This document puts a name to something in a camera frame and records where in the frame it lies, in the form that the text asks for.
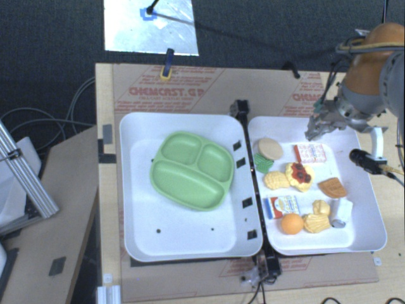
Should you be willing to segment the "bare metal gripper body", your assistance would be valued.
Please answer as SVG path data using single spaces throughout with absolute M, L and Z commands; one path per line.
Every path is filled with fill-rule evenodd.
M 350 127 L 360 133 L 368 133 L 372 127 L 368 125 L 371 115 L 363 113 L 344 100 L 326 100 L 315 106 L 317 125 L 329 124 L 330 132 L 335 129 L 344 130 Z

